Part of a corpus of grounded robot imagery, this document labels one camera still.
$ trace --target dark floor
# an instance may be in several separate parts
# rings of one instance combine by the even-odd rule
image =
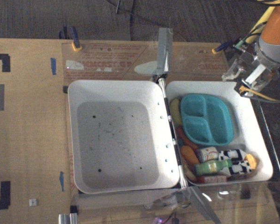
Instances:
[[[267,9],[251,0],[122,0],[115,14],[117,1],[0,0],[0,38],[58,39],[64,26],[75,26],[80,39],[153,40],[159,27],[170,27],[175,41],[226,42],[246,35]],[[280,98],[280,79],[263,92]],[[278,182],[280,104],[253,106]]]

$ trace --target yellow tube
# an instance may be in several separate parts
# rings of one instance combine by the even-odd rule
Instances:
[[[255,27],[256,27],[257,25],[259,25],[260,23],[267,21],[267,20],[269,19],[270,15],[271,15],[271,13],[273,12],[274,8],[275,8],[275,7],[269,7],[269,8],[264,12],[264,14],[261,16],[261,18],[258,20],[258,22],[254,25],[254,27],[251,29],[251,31],[252,31],[253,29],[255,29]],[[263,28],[264,28],[264,26],[262,26],[262,27],[260,27],[259,29],[255,30],[253,33],[261,33],[262,30],[263,30]],[[250,37],[248,37],[248,38],[246,39],[246,43],[251,44],[252,42],[255,41],[255,39],[256,39],[256,36],[250,36]]]

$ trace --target teal divided plate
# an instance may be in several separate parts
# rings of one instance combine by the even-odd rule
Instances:
[[[230,112],[220,98],[206,94],[188,94],[181,100],[180,113],[184,133],[192,142],[223,146],[233,140]]]

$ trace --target green bottle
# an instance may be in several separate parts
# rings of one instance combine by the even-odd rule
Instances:
[[[228,160],[209,160],[207,162],[203,162],[200,164],[195,165],[196,175],[197,176],[203,176],[206,174],[214,174],[219,172],[225,167],[232,167],[233,163],[230,159]]]

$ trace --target teal tray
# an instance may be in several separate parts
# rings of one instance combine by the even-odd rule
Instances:
[[[194,143],[207,146],[229,144],[234,137],[229,109],[220,98],[188,94],[180,103],[183,129]]]

